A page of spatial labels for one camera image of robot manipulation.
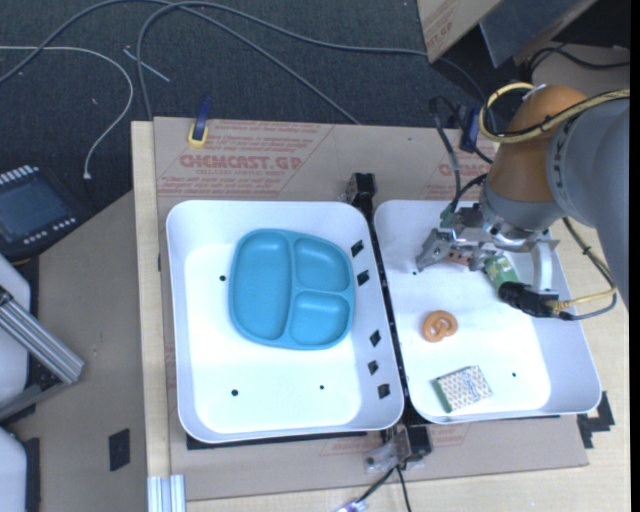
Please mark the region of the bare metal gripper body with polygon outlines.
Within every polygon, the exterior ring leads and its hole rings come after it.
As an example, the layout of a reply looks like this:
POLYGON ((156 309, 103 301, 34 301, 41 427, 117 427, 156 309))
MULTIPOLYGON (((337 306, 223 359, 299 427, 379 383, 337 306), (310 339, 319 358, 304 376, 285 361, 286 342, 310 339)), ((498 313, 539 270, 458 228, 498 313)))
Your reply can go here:
POLYGON ((467 252, 526 253, 539 245, 555 250, 560 243, 545 232, 516 227, 483 205, 459 208, 453 216, 449 237, 455 250, 467 252))

